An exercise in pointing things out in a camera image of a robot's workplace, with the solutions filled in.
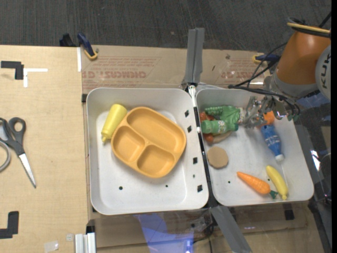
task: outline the green bottle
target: green bottle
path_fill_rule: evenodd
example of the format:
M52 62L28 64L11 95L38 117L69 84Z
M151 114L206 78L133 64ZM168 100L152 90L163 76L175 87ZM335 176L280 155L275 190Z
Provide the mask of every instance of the green bottle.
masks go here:
M227 131L237 131L239 125L237 123L225 123L222 120L204 120L201 122L202 133L222 134Z

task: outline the blue bottle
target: blue bottle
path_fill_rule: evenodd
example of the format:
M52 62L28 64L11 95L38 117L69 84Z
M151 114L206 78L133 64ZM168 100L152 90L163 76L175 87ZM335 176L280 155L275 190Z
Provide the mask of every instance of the blue bottle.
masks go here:
M275 155L275 160L281 162L284 159L284 155L281 152L281 140L280 137L275 132L275 127L272 124L263 125L261 127L261 132L264 137L265 143L268 145L269 149Z

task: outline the white bottle cap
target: white bottle cap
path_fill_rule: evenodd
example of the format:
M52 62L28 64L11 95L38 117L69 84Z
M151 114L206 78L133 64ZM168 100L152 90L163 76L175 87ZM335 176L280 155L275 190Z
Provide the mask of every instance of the white bottle cap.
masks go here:
M281 162L284 160L284 155L283 154L278 154L276 157L275 157L276 161L277 162Z

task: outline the yellow banana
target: yellow banana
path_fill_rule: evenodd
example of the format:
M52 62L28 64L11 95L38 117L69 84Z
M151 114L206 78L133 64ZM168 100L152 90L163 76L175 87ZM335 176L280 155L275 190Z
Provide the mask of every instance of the yellow banana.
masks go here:
M286 195L288 194L288 186L286 185L283 177L280 175L277 169L275 169L272 166L267 166L265 169L267 171L268 176L276 186L277 191L282 196L282 199L286 200L287 199Z

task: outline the metal ring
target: metal ring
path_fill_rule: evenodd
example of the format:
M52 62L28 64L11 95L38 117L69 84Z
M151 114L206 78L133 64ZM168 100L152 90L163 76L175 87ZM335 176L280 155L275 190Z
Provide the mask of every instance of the metal ring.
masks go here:
M6 169L6 167L8 166L8 164L11 161L11 152L9 150L9 147L6 145L6 143L0 141L0 146L2 146L6 150L6 152L7 152L7 159L5 160L5 163L3 163L0 166L0 172L2 172L4 169Z

